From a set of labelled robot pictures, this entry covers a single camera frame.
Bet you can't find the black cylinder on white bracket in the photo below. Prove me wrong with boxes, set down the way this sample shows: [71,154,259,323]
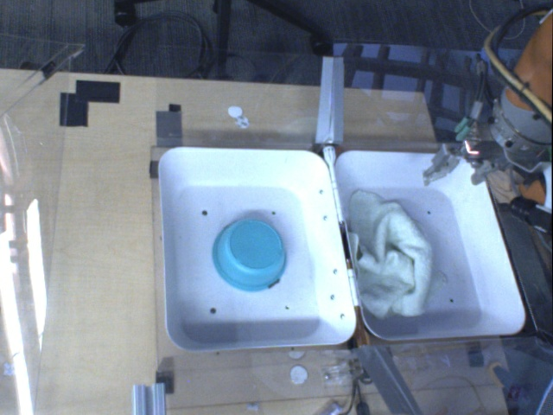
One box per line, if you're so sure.
[509,162,553,233]

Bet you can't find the blue bowl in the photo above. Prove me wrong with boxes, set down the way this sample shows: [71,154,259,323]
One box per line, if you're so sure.
[211,218,289,293]

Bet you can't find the white plastic tray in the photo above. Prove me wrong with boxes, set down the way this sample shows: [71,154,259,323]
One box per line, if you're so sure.
[156,145,358,353]
[334,150,528,342]

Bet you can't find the white towel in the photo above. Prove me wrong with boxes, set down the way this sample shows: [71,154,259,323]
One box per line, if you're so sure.
[346,188,448,320]

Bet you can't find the black office chair base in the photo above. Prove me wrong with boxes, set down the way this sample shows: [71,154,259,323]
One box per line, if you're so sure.
[113,0,334,80]

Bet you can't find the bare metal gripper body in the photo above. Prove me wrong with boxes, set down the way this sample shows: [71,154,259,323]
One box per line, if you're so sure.
[449,126,550,170]

